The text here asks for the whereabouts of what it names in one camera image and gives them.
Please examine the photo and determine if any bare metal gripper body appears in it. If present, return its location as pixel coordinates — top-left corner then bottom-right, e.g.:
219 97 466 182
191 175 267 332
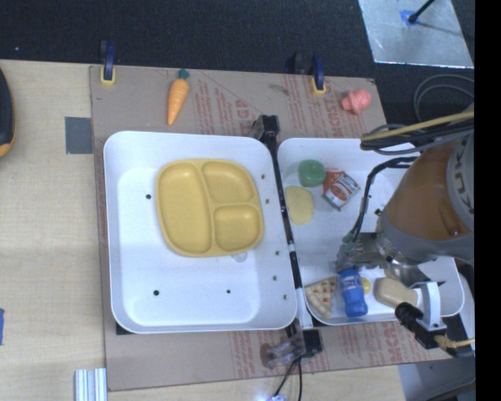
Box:
336 231 421 287

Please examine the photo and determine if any blue bottle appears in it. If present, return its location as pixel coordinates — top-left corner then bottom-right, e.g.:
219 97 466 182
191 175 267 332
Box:
337 267 370 318

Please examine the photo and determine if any beige bottle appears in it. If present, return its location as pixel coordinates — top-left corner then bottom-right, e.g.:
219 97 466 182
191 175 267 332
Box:
372 277 420 308

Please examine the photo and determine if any white plastic tray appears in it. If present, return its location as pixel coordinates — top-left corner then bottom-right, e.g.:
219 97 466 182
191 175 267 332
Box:
103 130 299 335
276 137 466 327

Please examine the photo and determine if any pizza slice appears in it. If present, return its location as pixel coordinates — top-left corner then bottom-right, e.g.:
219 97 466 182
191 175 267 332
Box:
303 277 339 320

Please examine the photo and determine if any orange and white can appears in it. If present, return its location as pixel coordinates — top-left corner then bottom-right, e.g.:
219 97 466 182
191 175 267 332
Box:
321 169 362 212

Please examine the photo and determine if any pale yellow oval toy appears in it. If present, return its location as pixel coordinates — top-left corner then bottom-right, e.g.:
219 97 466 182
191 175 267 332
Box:
284 185 316 226

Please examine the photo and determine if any thin black and white rod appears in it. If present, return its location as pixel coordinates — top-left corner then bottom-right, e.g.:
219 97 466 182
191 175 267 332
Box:
263 130 310 330

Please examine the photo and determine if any pink toy figure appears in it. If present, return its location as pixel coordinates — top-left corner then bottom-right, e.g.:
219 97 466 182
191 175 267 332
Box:
340 89 372 116

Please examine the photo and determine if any yellow divided plate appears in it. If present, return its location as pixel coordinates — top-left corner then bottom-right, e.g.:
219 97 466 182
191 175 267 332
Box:
154 158 266 259

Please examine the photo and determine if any orange carrot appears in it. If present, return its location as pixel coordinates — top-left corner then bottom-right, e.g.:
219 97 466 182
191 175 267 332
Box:
166 69 191 127

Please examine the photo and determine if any brown cardboard board red print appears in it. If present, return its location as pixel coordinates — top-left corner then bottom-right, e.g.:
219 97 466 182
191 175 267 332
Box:
88 64 457 392

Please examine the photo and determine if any black cylinder on white bracket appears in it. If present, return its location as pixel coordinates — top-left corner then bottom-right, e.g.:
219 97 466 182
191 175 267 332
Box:
394 280 448 349

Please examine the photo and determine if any black block with thin wires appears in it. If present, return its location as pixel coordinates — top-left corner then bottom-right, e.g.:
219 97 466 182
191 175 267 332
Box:
249 114 281 141
260 327 323 369

